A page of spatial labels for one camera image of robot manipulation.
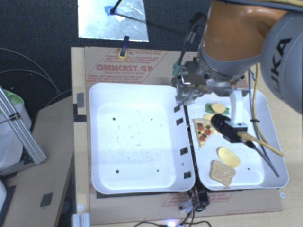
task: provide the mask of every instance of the empty white tray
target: empty white tray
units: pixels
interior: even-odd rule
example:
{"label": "empty white tray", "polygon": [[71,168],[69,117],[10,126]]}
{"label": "empty white tray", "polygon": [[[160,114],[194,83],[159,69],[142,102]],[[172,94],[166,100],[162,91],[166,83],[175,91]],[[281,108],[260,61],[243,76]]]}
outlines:
{"label": "empty white tray", "polygon": [[192,188],[186,119],[183,107],[175,108],[175,95],[175,88],[157,85],[99,83],[90,89],[92,182],[97,191]]}
{"label": "empty white tray", "polygon": [[[206,143],[201,148],[199,147],[195,131],[194,119],[202,118],[204,114],[207,114],[207,112],[205,112],[205,105],[207,103],[221,103],[226,107],[231,107],[229,97],[218,97],[215,94],[210,94],[197,98],[195,103],[189,105],[187,108],[198,172],[202,184],[206,188],[214,191],[284,187],[288,182],[288,173],[284,158],[273,153],[267,148],[265,148],[265,151],[267,152],[269,159],[279,173],[280,177],[277,177],[274,174],[272,169],[255,150],[250,149],[242,143],[232,144],[224,139],[221,134],[211,134]],[[281,150],[270,116],[267,101],[264,95],[258,91],[256,93],[256,112],[257,119],[260,120],[259,126],[264,137],[269,144],[271,144],[276,149]],[[244,97],[243,114],[243,121],[248,125],[248,133],[256,136],[253,130],[252,122],[250,121],[251,116],[249,95]],[[212,161],[220,160],[217,154],[217,150],[221,146],[225,146],[234,152],[241,160],[240,165],[235,168],[236,174],[228,187],[212,180],[209,176]]]}

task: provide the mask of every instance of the blue clip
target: blue clip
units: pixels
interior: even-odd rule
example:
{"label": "blue clip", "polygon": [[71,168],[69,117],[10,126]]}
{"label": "blue clip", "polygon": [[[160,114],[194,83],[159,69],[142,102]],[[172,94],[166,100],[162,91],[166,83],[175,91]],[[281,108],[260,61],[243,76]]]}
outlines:
{"label": "blue clip", "polygon": [[118,57],[122,60],[124,60],[126,58],[126,55],[127,55],[126,48],[127,48],[128,41],[129,41],[129,37],[124,36],[123,46],[122,46],[122,49],[119,51],[119,55],[118,55]]}
{"label": "blue clip", "polygon": [[113,8],[113,6],[105,6],[104,10],[106,12],[107,15],[115,15],[115,14],[111,14],[110,10]]}

